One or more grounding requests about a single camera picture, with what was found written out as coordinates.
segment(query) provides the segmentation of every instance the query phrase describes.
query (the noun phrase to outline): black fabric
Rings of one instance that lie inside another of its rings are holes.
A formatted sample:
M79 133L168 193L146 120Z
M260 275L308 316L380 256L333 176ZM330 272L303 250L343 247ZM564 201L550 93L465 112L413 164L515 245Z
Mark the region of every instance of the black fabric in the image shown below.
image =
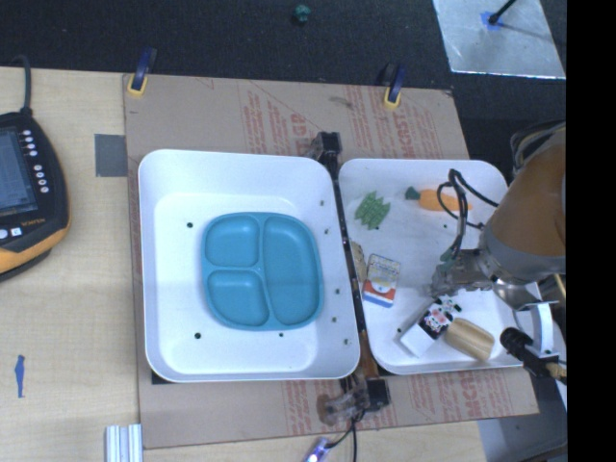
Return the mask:
M540 1L566 70L567 0ZM566 117L564 80L452 73L432 0L0 0L0 13L2 64L131 72L149 45L154 73L372 85L403 63L405 87L451 90L471 157L507 179L511 135Z

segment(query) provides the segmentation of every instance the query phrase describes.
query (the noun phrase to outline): blue mark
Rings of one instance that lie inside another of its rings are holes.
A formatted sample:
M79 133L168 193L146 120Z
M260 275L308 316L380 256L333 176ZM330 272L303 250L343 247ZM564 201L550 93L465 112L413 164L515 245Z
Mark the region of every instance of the blue mark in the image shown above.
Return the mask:
M488 28L488 31L500 31L501 27L504 26L504 22L502 22L501 18L499 17L499 20L497 20L496 24L490 24L490 22L488 22L488 19L492 14L493 12L482 13L481 22L483 22L483 25Z
M26 372L26 368L23 366L25 357L19 354L17 356L17 364L15 365L15 378L17 379L17 396L23 398L23 375Z

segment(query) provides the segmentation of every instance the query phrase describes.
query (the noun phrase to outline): wooden table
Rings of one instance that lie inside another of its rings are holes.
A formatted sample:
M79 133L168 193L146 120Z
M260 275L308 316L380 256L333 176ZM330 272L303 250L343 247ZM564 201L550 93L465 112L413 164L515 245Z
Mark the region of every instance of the wooden table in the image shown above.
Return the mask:
M0 461L105 460L105 427L138 423L127 183L97 177L96 134L124 135L120 73L33 70L31 107L54 143L73 221L40 264L0 283ZM24 74L0 67L0 114ZM14 367L25 357L23 398ZM146 450L145 461L300 461L315 437ZM358 434L358 459L485 460L475 422ZM350 437L328 461L350 461Z

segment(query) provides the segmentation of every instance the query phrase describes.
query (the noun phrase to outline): cardboard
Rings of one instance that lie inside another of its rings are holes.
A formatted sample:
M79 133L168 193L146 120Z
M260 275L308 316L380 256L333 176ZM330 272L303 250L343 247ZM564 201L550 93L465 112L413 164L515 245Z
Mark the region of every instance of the cardboard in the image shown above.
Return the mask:
M317 412L336 380L171 384L144 353L137 169L160 148L303 155L320 131L339 132L341 161L357 157L468 159L452 98L402 90L393 111L384 88L150 75L124 109L143 445L146 449L340 432ZM392 403L359 429L440 424L537 412L521 368L388 376Z

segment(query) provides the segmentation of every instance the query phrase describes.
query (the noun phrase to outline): silver metal base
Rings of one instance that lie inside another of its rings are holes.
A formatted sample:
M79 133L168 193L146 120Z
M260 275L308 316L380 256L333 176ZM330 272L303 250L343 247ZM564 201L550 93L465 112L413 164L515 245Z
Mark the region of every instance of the silver metal base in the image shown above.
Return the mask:
M539 0L517 0L495 25L508 0L432 1L451 71L565 79Z

